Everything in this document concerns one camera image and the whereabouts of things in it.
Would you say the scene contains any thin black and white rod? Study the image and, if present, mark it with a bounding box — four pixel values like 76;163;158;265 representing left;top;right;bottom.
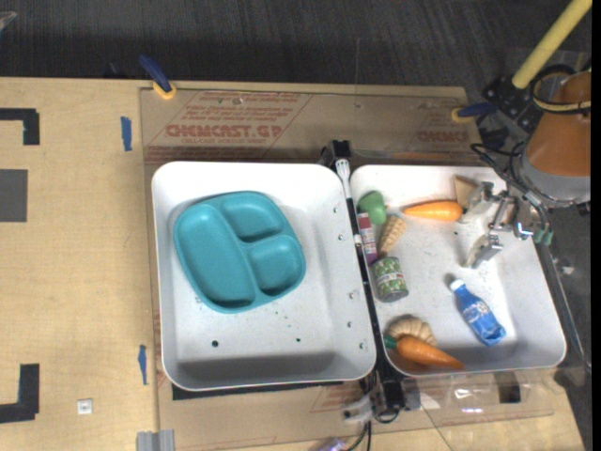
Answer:
335;157;392;385

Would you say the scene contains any white plastic tray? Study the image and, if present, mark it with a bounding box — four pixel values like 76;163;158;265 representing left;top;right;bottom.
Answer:
349;164;568;378
150;161;378;392

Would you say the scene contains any tan bread slice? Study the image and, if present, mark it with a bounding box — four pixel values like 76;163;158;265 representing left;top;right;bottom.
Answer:
453;175;480;204

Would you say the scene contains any blue plastic bottle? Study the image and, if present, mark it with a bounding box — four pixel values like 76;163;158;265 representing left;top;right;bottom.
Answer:
449;278;507;347

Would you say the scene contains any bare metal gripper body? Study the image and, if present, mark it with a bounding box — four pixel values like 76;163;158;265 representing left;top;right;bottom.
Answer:
487;188;548;242

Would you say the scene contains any black block with thin wires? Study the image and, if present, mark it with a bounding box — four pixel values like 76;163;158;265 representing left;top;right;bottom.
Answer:
322;139;353;167
378;379;408;413

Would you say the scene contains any brown cardboard board red print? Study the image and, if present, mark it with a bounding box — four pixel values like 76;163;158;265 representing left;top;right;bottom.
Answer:
139;81;556;442

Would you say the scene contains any beige waffle cone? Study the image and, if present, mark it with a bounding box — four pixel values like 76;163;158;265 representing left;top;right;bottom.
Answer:
378;214;408;256

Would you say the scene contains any beige croissant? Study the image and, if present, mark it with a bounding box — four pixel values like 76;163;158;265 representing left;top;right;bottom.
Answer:
385;315;439;348

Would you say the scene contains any teal divided plate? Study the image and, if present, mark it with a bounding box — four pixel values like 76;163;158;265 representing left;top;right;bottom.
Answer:
172;190;307;315

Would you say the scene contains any pink and purple packet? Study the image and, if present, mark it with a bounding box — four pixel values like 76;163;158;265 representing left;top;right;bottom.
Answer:
356;211;379;265

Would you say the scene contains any green can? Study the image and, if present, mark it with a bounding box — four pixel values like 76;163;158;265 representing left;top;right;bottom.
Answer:
370;257;409;303

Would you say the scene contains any green toy pepper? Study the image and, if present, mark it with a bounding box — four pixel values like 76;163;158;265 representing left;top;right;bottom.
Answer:
357;190;389;226

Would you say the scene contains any orange carrot with green top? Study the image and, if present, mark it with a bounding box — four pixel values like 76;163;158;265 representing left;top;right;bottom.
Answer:
383;334;466;372

